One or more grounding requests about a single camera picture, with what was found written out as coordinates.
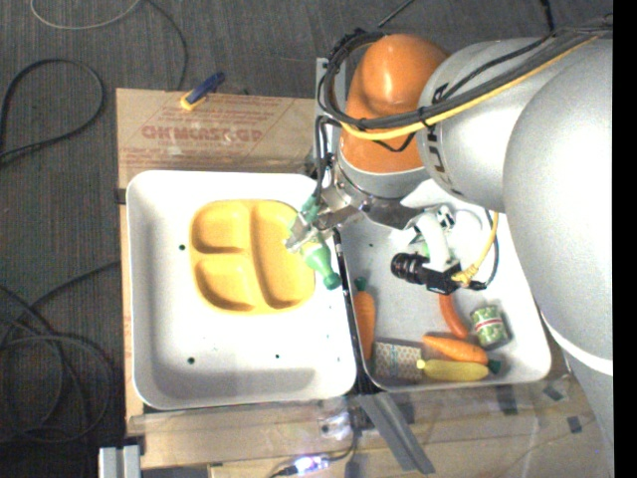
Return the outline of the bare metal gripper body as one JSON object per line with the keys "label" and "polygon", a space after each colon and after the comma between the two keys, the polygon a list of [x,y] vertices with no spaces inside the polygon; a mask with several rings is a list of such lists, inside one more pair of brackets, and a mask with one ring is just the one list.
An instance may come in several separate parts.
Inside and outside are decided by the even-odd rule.
{"label": "bare metal gripper body", "polygon": [[326,231],[367,219],[381,226],[403,230],[421,214],[421,208],[407,207],[397,198],[327,189],[319,198],[318,214],[310,225],[319,231]]}

